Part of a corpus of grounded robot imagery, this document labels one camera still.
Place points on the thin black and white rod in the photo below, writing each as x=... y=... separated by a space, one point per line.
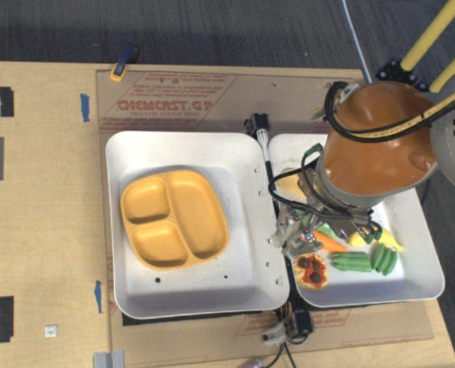
x=266 y=150

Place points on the orange divided plate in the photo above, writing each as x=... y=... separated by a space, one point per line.
x=173 y=221

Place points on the green ridged toy vegetable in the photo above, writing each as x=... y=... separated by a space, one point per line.
x=351 y=262

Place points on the tan toy bread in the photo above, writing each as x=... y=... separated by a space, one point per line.
x=288 y=184

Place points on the green pea pod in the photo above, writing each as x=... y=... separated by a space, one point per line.
x=384 y=260

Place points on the light green toy vegetable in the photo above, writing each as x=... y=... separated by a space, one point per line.
x=327 y=230

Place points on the toy pizza slice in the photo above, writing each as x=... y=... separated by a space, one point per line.
x=310 y=272

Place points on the small white square tile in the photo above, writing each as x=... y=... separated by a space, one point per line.
x=51 y=331

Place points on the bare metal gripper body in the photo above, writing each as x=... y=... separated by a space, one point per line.
x=290 y=224

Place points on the brown cardboard board, red print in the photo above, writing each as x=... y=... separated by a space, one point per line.
x=181 y=102

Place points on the yellow banana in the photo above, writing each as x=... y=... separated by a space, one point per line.
x=391 y=240

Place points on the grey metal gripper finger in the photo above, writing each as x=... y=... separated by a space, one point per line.
x=293 y=250
x=310 y=240

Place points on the white plastic tray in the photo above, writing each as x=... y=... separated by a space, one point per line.
x=196 y=148
x=415 y=251

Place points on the orange carrot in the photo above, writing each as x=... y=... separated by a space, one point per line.
x=330 y=244

